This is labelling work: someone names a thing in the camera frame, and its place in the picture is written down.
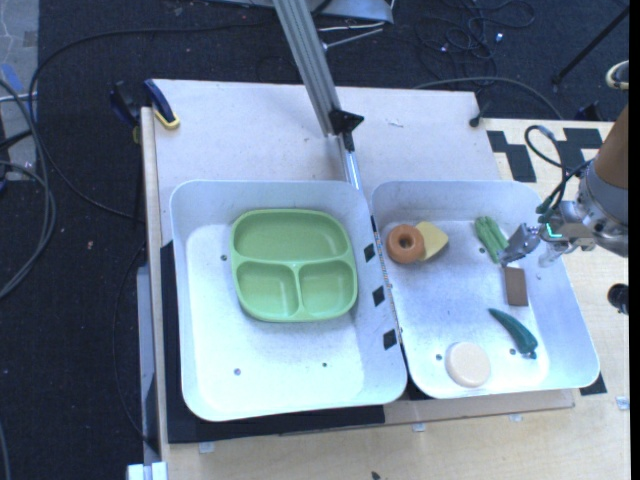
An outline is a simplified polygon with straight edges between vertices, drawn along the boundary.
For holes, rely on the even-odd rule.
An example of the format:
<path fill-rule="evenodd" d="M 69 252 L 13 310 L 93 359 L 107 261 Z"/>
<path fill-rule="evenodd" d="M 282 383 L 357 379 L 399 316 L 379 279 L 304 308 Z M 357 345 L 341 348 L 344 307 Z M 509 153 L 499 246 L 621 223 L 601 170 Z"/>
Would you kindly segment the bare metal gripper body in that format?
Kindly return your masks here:
<path fill-rule="evenodd" d="M 539 218 L 539 236 L 547 244 L 547 257 L 558 258 L 575 250 L 604 249 L 616 256 L 629 254 L 628 228 L 611 219 L 597 205 L 561 201 Z"/>

